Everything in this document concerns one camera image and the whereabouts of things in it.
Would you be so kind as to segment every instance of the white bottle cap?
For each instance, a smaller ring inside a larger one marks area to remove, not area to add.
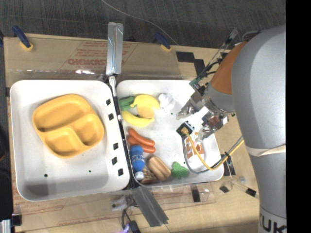
[[[144,178],[144,173],[143,172],[136,172],[135,173],[135,178],[138,180],[138,181],[141,181],[143,178]]]

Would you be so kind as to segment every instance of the white band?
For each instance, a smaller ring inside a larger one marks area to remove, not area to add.
[[[276,147],[274,149],[255,149],[246,146],[247,152],[253,156],[262,156],[273,153],[286,153],[286,144]]]

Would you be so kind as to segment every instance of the blue bottle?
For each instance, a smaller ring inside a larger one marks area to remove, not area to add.
[[[145,159],[143,156],[143,149],[139,145],[134,145],[130,149],[130,157],[132,162],[132,167],[135,172],[135,178],[140,181],[144,178],[144,173],[142,169],[145,167]]]

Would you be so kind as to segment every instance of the white string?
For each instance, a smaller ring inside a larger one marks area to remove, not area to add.
[[[115,7],[113,7],[112,5],[110,5],[109,3],[107,3],[105,0],[100,0],[100,1],[102,1],[102,2],[103,2],[104,4],[106,4],[108,7],[110,7],[110,8],[112,8],[112,9],[118,11],[118,12],[121,13],[121,14],[124,14],[124,15],[126,15],[126,16],[128,16],[128,17],[135,18],[135,19],[137,19],[137,20],[141,20],[141,21],[150,23],[151,25],[153,25],[153,26],[157,27],[158,29],[160,29],[167,37],[169,37],[176,45],[178,45],[178,43],[177,43],[173,38],[171,38],[170,35],[169,35],[168,33],[166,33],[161,27],[157,26],[157,25],[154,24],[153,22],[147,21],[147,20],[145,20],[145,19],[142,19],[142,18],[133,16],[133,15],[130,15],[130,14],[126,13],[126,12],[123,12],[123,11],[121,11],[121,10],[118,10],[117,8],[115,8]]]

